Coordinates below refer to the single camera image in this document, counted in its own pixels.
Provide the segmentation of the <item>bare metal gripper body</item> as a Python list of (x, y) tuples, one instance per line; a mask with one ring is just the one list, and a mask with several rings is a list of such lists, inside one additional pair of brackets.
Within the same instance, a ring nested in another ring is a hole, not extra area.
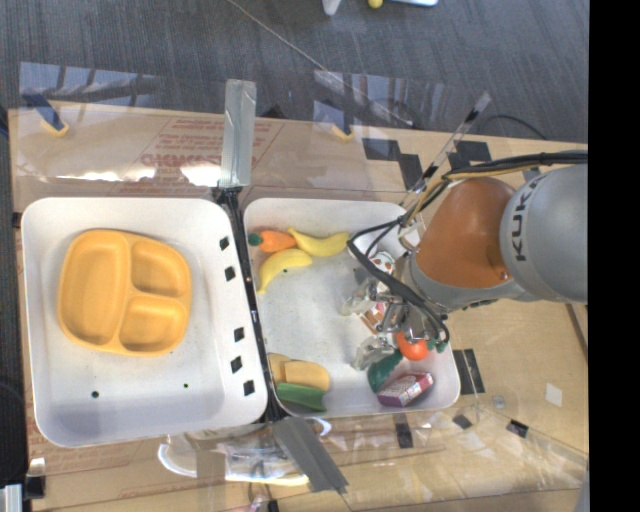
[(422, 309), (395, 295), (383, 303), (380, 333), (389, 343), (396, 343), (397, 334), (402, 334), (409, 344), (436, 338), (436, 324)]

